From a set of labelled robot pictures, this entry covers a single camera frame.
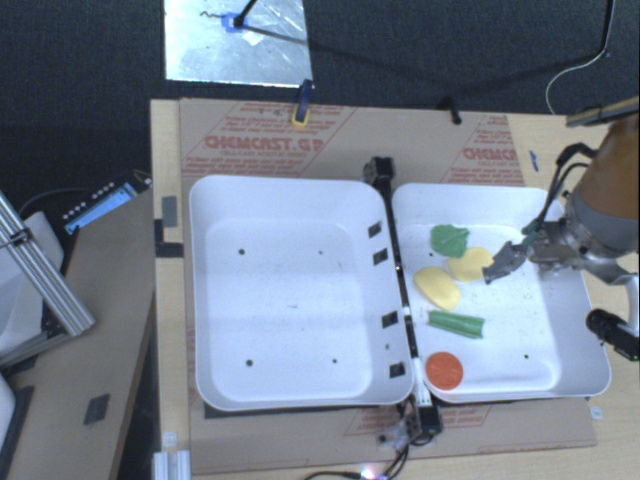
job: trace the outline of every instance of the yellow potato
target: yellow potato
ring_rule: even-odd
[[[451,311],[460,301],[458,285],[441,268],[423,268],[413,276],[413,282],[424,296],[440,309]]]
[[[449,258],[449,270],[464,283],[482,279],[482,267],[493,263],[491,253],[482,247],[470,247],[462,258]]]

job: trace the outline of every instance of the white tray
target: white tray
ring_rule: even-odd
[[[528,398],[591,396],[609,385],[604,348],[585,319],[591,305],[582,274],[573,270],[540,273],[526,262],[510,276],[485,285],[458,283],[455,313],[485,319],[482,339],[469,339],[427,325],[434,309],[412,279],[423,267],[445,268],[431,249],[431,228],[453,224],[469,229],[469,247],[495,254],[507,240],[519,243],[520,229],[535,217],[546,192],[533,188],[464,185],[403,185],[394,194],[406,285],[416,340],[424,361],[433,353],[454,354],[464,369],[462,383],[429,390],[447,402],[486,402]],[[554,201],[548,218],[562,207]]]
[[[192,188],[190,214],[196,382],[207,403],[235,411],[407,397],[398,279],[372,187],[210,176]]]

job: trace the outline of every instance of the cardboard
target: cardboard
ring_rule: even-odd
[[[247,414],[206,410],[194,384],[194,330],[188,194],[214,173],[359,179],[373,156],[392,156],[394,186],[407,182],[523,185],[506,116],[312,106],[307,128],[291,126],[293,106],[269,102],[180,103],[190,449],[194,474],[389,460],[380,444],[395,407]],[[593,446],[582,399],[451,406],[444,432],[412,458]]]

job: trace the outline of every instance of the blue and yellow clamp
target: blue and yellow clamp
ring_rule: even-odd
[[[298,89],[298,103],[293,107],[291,114],[291,124],[295,128],[305,128],[309,123],[309,114],[311,113],[309,104],[313,89],[313,81],[308,79],[302,82],[300,89]]]

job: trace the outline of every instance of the blue clamp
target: blue clamp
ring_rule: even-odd
[[[314,86],[312,80],[305,80],[302,82],[300,89],[298,90],[298,103],[293,107],[293,114],[291,116],[291,124],[296,128],[305,128],[309,123],[311,103],[311,93]]]
[[[224,27],[224,29],[231,33],[231,34],[237,34],[238,32],[243,32],[243,29],[241,27],[236,28],[235,25],[233,24],[233,19],[236,16],[240,16],[239,13],[233,13],[233,12],[228,12],[227,14],[223,14],[222,15],[222,26]],[[248,25],[247,19],[245,18],[244,20],[244,24],[243,25]]]

